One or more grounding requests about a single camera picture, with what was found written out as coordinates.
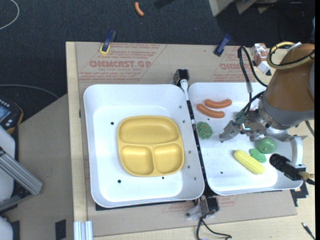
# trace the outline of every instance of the white tray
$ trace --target white tray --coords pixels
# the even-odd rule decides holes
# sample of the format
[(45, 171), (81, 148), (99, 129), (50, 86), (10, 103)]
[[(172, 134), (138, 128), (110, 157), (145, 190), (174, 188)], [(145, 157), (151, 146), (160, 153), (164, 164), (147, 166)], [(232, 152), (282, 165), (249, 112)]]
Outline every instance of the white tray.
[[(252, 97), (261, 91), (264, 87), (259, 83), (252, 83)], [(284, 174), (276, 170), (270, 163), (271, 154), (266, 155), (267, 161), (263, 163), (265, 172), (255, 175), (247, 170), (233, 157), (235, 150), (243, 150), (249, 153), (250, 149), (255, 148), (255, 143), (249, 140), (246, 135), (238, 134), (232, 139), (220, 142), (219, 134), (223, 133), (224, 127), (230, 120), (235, 120), (235, 114), (238, 113), (249, 101), (249, 94), (245, 83), (194, 83), (188, 90), (190, 102), (192, 105), (195, 122), (206, 122), (213, 130), (213, 135), (209, 139), (199, 138), (201, 154), (204, 163), (205, 174), (209, 187), (219, 195), (235, 195), (243, 193), (277, 191), (284, 189), (295, 189), (300, 187), (302, 181), (292, 181)], [(217, 109), (225, 112), (224, 118), (210, 118), (200, 113), (196, 106), (203, 103), (205, 99), (213, 101), (223, 101), (231, 99), (232, 105), (223, 109)], [(256, 100), (251, 108), (258, 105)], [(281, 142), (274, 139), (278, 153), (291, 160), (293, 150), (302, 152), (302, 140), (295, 138), (289, 142)]]
[[(83, 95), (90, 184), (94, 201), (105, 208), (194, 200), (204, 191), (199, 155), (183, 91), (172, 84), (95, 84)], [(122, 167), (119, 123), (132, 116), (165, 116), (179, 127), (184, 165), (164, 177), (139, 177)]]

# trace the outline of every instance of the white cable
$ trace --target white cable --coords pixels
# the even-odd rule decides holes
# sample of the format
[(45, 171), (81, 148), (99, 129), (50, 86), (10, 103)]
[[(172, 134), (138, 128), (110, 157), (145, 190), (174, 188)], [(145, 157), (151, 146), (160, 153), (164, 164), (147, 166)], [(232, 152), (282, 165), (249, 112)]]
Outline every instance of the white cable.
[(6, 27), (10, 26), (12, 23), (14, 23), (14, 22), (18, 19), (19, 14), (20, 14), (19, 5), (16, 3), (16, 1), (14, 1), (14, 0), (9, 0), (9, 1), (11, 1), (11, 2), (13, 2), (13, 3), (15, 4), (15, 6), (16, 6), (16, 8), (17, 8), (17, 13), (16, 13), (15, 18), (14, 18), (9, 24), (4, 25), (4, 26), (1, 26), (1, 27), (0, 27), (0, 30), (3, 30), (4, 28), (6, 28)]

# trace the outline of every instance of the toy sausage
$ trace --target toy sausage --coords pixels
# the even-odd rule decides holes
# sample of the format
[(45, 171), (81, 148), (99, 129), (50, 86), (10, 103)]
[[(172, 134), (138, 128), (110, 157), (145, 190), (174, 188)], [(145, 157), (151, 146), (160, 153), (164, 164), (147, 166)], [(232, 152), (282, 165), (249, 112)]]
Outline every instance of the toy sausage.
[(209, 107), (209, 108), (213, 108), (213, 109), (223, 109), (226, 108), (228, 106), (230, 106), (232, 104), (232, 100), (231, 99), (225, 99), (223, 101), (212, 101), (211, 99), (206, 99), (204, 101), (204, 104)]
[(140, 9), (138, 2), (134, 3), (134, 9), (140, 17), (143, 17), (145, 15), (145, 13)]
[(211, 118), (223, 118), (225, 116), (225, 113), (223, 111), (215, 111), (215, 110), (209, 109), (203, 104), (196, 105), (196, 108), (202, 114)]

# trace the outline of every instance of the black floor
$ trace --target black floor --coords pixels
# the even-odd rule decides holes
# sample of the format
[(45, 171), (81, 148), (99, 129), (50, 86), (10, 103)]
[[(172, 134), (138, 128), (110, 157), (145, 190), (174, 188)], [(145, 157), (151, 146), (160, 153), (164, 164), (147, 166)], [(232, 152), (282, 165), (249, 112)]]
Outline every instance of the black floor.
[[(251, 7), (241, 15), (232, 3), (217, 17), (209, 0), (14, 1), (19, 17), (0, 29), (0, 94), (21, 106), (24, 120), (56, 99), (26, 86), (58, 97), (67, 93), (65, 43), (103, 42), (110, 28), (121, 43), (217, 45), (226, 33), (235, 46), (314, 42), (315, 0), (279, 0), (264, 13)], [(136, 1), (143, 18), (134, 11)], [(0, 0), (0, 28), (16, 13), (13, 2)]]

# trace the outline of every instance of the blue and yellow clamp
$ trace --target blue and yellow clamp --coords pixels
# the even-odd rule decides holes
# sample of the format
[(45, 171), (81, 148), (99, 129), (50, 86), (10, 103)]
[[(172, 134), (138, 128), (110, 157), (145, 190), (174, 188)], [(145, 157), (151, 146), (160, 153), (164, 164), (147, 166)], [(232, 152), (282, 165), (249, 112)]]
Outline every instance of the blue and yellow clamp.
[(112, 29), (108, 30), (108, 34), (106, 35), (106, 39), (104, 43), (100, 47), (100, 53), (102, 55), (107, 55), (110, 51), (110, 43), (112, 43), (116, 39), (117, 31)]

